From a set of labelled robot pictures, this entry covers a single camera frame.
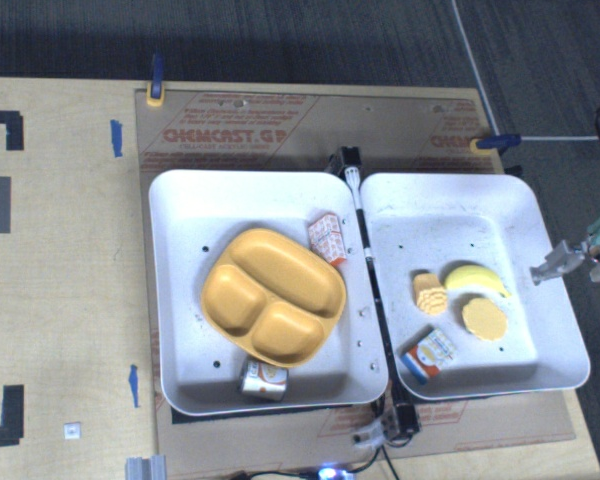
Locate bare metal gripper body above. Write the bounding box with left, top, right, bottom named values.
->
left=582, top=237, right=600, bottom=284

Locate white plastic tray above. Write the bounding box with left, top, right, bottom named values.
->
left=359, top=171, right=592, bottom=402
left=148, top=168, right=390, bottom=417

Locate yellow banana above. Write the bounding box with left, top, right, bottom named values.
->
left=444, top=264, right=513, bottom=300

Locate yellow round biscuit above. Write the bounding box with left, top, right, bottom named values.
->
left=461, top=296, right=510, bottom=343

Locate yellow ridged corn piece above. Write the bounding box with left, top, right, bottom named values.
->
left=411, top=271, right=450, bottom=318

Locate white blue and red carton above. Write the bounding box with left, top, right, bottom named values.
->
left=399, top=326, right=458, bottom=386

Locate thin black and white rod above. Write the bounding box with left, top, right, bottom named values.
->
left=344, top=165, right=411, bottom=412

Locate orange and white carton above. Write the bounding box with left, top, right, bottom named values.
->
left=307, top=211, right=349, bottom=268

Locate orange divided plate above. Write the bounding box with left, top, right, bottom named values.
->
left=200, top=227, right=348, bottom=369

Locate brown cardboard board red print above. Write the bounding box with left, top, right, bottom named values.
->
left=133, top=86, right=577, bottom=472

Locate small silver and orange can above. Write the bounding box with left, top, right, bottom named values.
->
left=237, top=357, right=289, bottom=403

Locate black block with thin wires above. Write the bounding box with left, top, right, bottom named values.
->
left=389, top=401, right=423, bottom=437
left=324, top=146, right=364, bottom=177

